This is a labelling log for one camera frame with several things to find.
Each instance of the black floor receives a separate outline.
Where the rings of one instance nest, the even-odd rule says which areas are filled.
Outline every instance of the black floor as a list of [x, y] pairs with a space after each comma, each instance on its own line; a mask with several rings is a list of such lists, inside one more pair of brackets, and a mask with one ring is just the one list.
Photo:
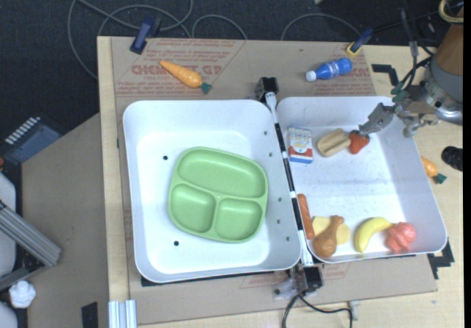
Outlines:
[[[367, 27], [377, 30], [370, 44], [408, 44], [399, 16], [404, 0], [324, 0], [319, 5], [314, 0], [85, 1], [93, 7], [74, 0], [0, 0], [0, 137], [36, 113], [70, 130], [98, 112], [98, 89], [92, 76], [96, 74], [96, 36], [106, 17], [96, 8], [112, 13], [141, 5], [116, 13], [122, 21], [137, 26], [146, 13], [155, 15], [145, 6], [158, 7], [163, 18], [161, 36], [165, 37], [189, 34], [240, 39], [240, 27], [252, 40], [279, 40], [295, 18], [323, 13], [346, 21], [358, 31]], [[425, 15], [435, 13], [439, 1], [406, 0], [417, 17], [419, 36], [429, 46], [439, 45], [448, 28], [436, 14]], [[219, 18], [199, 21], [205, 15], [221, 15], [235, 24]], [[175, 26], [182, 19], [184, 29]], [[134, 36], [137, 30], [108, 21], [101, 33]], [[296, 22], [285, 39], [353, 41], [355, 37], [354, 31], [340, 21], [314, 17]]]

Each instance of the table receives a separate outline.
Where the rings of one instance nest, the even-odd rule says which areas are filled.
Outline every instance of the table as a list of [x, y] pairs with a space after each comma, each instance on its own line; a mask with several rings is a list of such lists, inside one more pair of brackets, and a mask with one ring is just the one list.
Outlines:
[[[117, 65], [116, 57], [113, 63], [113, 45], [122, 46], [125, 50], [130, 41], [130, 38], [98, 38], [100, 114], [22, 165], [24, 216], [64, 250], [58, 266], [31, 278], [38, 291], [38, 298], [28, 311], [31, 327], [42, 327], [46, 322], [50, 327], [64, 327], [64, 324], [72, 324], [73, 321], [79, 326], [79, 309], [92, 302], [98, 302], [99, 324], [104, 326], [106, 301], [128, 300], [136, 294], [136, 288], [139, 287], [136, 286], [132, 269], [131, 272], [128, 271], [132, 262], [127, 259], [126, 248], [126, 216], [123, 210], [126, 186], [121, 185], [121, 160], [116, 146], [116, 139], [119, 138], [116, 105], [122, 104], [123, 100], [132, 99], [126, 96], [116, 97], [113, 76]], [[303, 71], [314, 63], [339, 56], [339, 49], [344, 46], [337, 43], [271, 41], [248, 41], [240, 44], [246, 47], [245, 51], [239, 50], [237, 56], [231, 58], [225, 73], [233, 75], [238, 71], [245, 74], [250, 70], [255, 76], [254, 80], [251, 81], [250, 76], [227, 92], [227, 89], [221, 88], [226, 85], [224, 78], [215, 79], [212, 90], [218, 94], [225, 94], [226, 91], [226, 94], [244, 98], [253, 89], [258, 77], [270, 75], [280, 77], [280, 96], [301, 96], [306, 84], [301, 79], [297, 82], [291, 80], [293, 76], [302, 76]], [[367, 66], [366, 75], [371, 75], [372, 85], [378, 95], [388, 96], [391, 84], [387, 74], [372, 71], [371, 63], [392, 65], [399, 78], [407, 73], [411, 64], [406, 47], [365, 46], [362, 57], [359, 63]], [[126, 65], [126, 57], [119, 59]], [[369, 87], [362, 86], [363, 82], [360, 81], [356, 86], [356, 93], [368, 93]], [[199, 95], [187, 98], [197, 99]], [[394, 266], [388, 268], [387, 265], [382, 265], [380, 270], [392, 271], [391, 279], [388, 279], [387, 274], [382, 276], [384, 287], [397, 290], [389, 290], [389, 296], [382, 298], [365, 297], [366, 299], [361, 300], [354, 327], [464, 326], [463, 179], [461, 172], [453, 170], [440, 159], [445, 146], [462, 147], [462, 128], [445, 122], [428, 126], [418, 131], [415, 141], [420, 154], [435, 162], [440, 172], [447, 176], [446, 182], [441, 185], [431, 181], [431, 187], [445, 220], [455, 262], [449, 268], [440, 268], [439, 279], [436, 281], [431, 276], [425, 255], [405, 258], [406, 262], [411, 262], [411, 266], [406, 266], [407, 272], [401, 270], [403, 274], [397, 274], [398, 270], [394, 273]], [[358, 279], [368, 279], [368, 275], [361, 273], [367, 271], [357, 271]], [[212, 290], [216, 293], [221, 285], [225, 285], [219, 281], [204, 283], [208, 298], [211, 298]], [[226, 291], [219, 291], [224, 298], [221, 297], [219, 305], [214, 306], [210, 314], [206, 315], [211, 317], [204, 317], [205, 301], [201, 300], [201, 295], [204, 294], [195, 286], [198, 285], [197, 282], [189, 284], [193, 285], [189, 287], [190, 293], [180, 295], [172, 292], [178, 287], [170, 285], [163, 289], [166, 295], [149, 300], [148, 304], [155, 310], [162, 307], [169, 310], [163, 311], [163, 315], [167, 315], [167, 322], [141, 326], [278, 327], [283, 309], [288, 304], [288, 301], [272, 301], [271, 285], [259, 288], [255, 292], [258, 298], [255, 301], [250, 298], [248, 301], [241, 300], [252, 294], [240, 294], [239, 291], [228, 288]], [[339, 292], [337, 299], [331, 296], [334, 285], [336, 286], [334, 281], [329, 282], [319, 289], [321, 300], [327, 300], [325, 294], [329, 294], [330, 300], [343, 300], [340, 298], [344, 293]], [[348, 288], [348, 299], [353, 299], [357, 295], [367, 295], [370, 289], [378, 288], [378, 285], [368, 285], [368, 282], [361, 281], [350, 283]], [[404, 290], [408, 295], [396, 296]], [[147, 288], [145, 293], [154, 292]], [[149, 309], [149, 306], [145, 306], [145, 293], [139, 295], [138, 312]], [[318, 296], [308, 298], [308, 301], [317, 301], [316, 298]], [[253, 305], [253, 312], [234, 313], [237, 309], [248, 310], [248, 304]], [[328, 303], [320, 307], [344, 306], [345, 303]], [[189, 318], [198, 313], [201, 318]], [[317, 324], [322, 327], [347, 327], [347, 319], [346, 313], [325, 315], [314, 313], [307, 307], [297, 307], [289, 314], [288, 326], [311, 327]]]

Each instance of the wooden table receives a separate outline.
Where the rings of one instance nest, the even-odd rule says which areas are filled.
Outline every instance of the wooden table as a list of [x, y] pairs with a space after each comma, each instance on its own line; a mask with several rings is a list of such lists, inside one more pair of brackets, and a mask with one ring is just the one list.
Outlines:
[[[277, 42], [254, 41], [253, 43], [255, 49], [261, 51], [260, 54], [253, 55], [253, 57], [263, 65], [263, 58], [269, 57], [268, 55], [273, 47], [276, 47]], [[298, 50], [302, 45], [303, 43], [293, 42], [286, 47]], [[127, 269], [121, 169], [119, 152], [116, 147], [118, 125], [113, 79], [112, 38], [100, 37], [98, 39], [98, 55], [108, 285], [110, 300], [122, 302], [130, 298], [130, 281]], [[399, 78], [406, 75], [411, 67], [411, 55], [406, 47], [365, 46], [364, 56], [378, 95], [388, 96], [391, 84], [387, 75], [376, 74], [372, 71], [371, 63], [392, 65]], [[280, 68], [285, 68], [286, 63], [290, 63], [290, 59], [280, 60]], [[306, 68], [306, 65], [299, 63], [293, 63], [290, 66], [299, 68], [300, 71]], [[464, 326], [463, 179], [461, 172], [453, 170], [440, 159], [444, 147], [449, 145], [462, 147], [462, 128], [445, 122], [437, 126], [428, 126], [419, 130], [415, 141], [420, 154], [435, 162], [443, 171], [442, 173], [447, 175], [445, 183], [436, 185], [431, 181], [431, 184], [445, 220], [455, 262], [450, 268], [439, 269], [437, 292], [362, 301], [358, 307], [358, 321], [354, 323], [355, 327], [455, 328]], [[339, 304], [323, 307], [339, 307]], [[185, 306], [175, 306], [175, 309], [185, 309]], [[149, 324], [146, 327], [278, 327], [282, 315], [283, 310], [270, 310], [199, 318], [191, 321]], [[348, 323], [346, 313], [325, 315], [303, 307], [294, 308], [290, 312], [288, 325], [292, 327], [347, 327]]]

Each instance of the white cap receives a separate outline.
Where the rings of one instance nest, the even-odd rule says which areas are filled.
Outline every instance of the white cap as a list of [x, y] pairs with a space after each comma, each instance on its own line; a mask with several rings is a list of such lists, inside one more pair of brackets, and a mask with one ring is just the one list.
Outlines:
[[27, 308], [36, 297], [36, 290], [33, 285], [27, 281], [15, 283], [9, 290], [12, 306], [15, 308]]
[[316, 81], [317, 76], [315, 71], [309, 71], [306, 72], [306, 79], [311, 82], [311, 81]]

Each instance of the toy kitchen sink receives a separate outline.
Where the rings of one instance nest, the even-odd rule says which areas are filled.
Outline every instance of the toy kitchen sink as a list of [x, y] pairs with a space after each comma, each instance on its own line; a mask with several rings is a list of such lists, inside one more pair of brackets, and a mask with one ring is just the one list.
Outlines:
[[[348, 133], [364, 123], [378, 103], [391, 101], [378, 96], [284, 98], [277, 106], [284, 143], [292, 127], [308, 129], [313, 143], [338, 128]], [[124, 111], [123, 126], [135, 263], [140, 274], [151, 282], [278, 271], [304, 263], [309, 257], [323, 263], [344, 263], [430, 253], [441, 250], [447, 242], [414, 139], [403, 136], [398, 118], [371, 134], [369, 145], [359, 154], [345, 149], [323, 157], [314, 147], [312, 163], [289, 163], [291, 176], [286, 172], [286, 157], [280, 150], [273, 115], [256, 100], [135, 101]], [[214, 240], [175, 224], [169, 212], [169, 188], [180, 156], [192, 148], [229, 152], [253, 161], [265, 171], [266, 207], [260, 227], [248, 240]], [[198, 162], [205, 163], [204, 154], [198, 157], [196, 165], [180, 178], [184, 185], [181, 196], [189, 199], [187, 189], [198, 180]], [[251, 182], [247, 180], [244, 183], [249, 187]], [[194, 225], [201, 232], [204, 227], [218, 225], [219, 207], [224, 207], [218, 202], [218, 185], [208, 185], [205, 179], [203, 187], [213, 193], [210, 198], [202, 193], [201, 199], [194, 199], [194, 206], [203, 202], [203, 210], [214, 218]], [[313, 241], [306, 239], [299, 219], [298, 193], [306, 195], [311, 217], [340, 215], [351, 229], [352, 239], [338, 246], [332, 256], [319, 256]], [[182, 215], [185, 206], [178, 206], [177, 211]], [[364, 253], [355, 249], [357, 228], [368, 218], [378, 216], [414, 225], [417, 239], [409, 251], [392, 252], [382, 232], [371, 237]], [[220, 223], [217, 235], [224, 232], [230, 220], [220, 218]]]

